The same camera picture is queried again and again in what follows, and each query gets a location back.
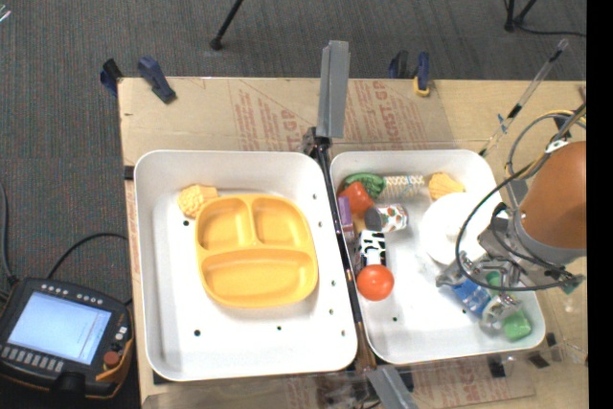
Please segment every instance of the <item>green vegetable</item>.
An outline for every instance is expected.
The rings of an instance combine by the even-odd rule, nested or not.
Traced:
[[[349,187],[349,185],[356,181],[362,183],[366,193],[368,193],[372,199],[377,199],[377,197],[385,189],[385,179],[380,175],[372,174],[370,172],[358,172],[347,176],[345,178],[345,188]]]

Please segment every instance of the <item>yellow divided plate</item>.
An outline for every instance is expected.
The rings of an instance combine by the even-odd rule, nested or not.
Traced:
[[[195,225],[200,280],[221,304],[282,306],[303,300],[317,285],[307,219],[286,198],[256,193],[213,198]]]

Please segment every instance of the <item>green object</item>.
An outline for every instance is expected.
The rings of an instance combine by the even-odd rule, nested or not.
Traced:
[[[356,181],[362,183],[366,193],[368,193],[372,199],[377,199],[385,189],[385,179],[380,175],[370,172],[358,172],[357,174],[347,176],[345,178],[345,188],[348,188]]]
[[[492,286],[500,286],[500,275],[495,271],[487,275],[487,280]],[[502,329],[511,341],[526,337],[533,331],[533,327],[523,310],[517,310],[503,319]]]

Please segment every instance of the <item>screen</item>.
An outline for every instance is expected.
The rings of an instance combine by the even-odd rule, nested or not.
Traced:
[[[9,342],[89,365],[111,312],[35,291]]]

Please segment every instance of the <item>yellow food item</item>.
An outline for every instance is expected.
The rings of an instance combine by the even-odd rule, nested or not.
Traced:
[[[428,190],[432,199],[439,199],[450,193],[462,193],[465,187],[462,183],[454,181],[445,172],[435,172],[428,183]]]
[[[185,216],[195,218],[207,200],[217,197],[217,188],[193,184],[181,191],[177,198],[177,202]]]

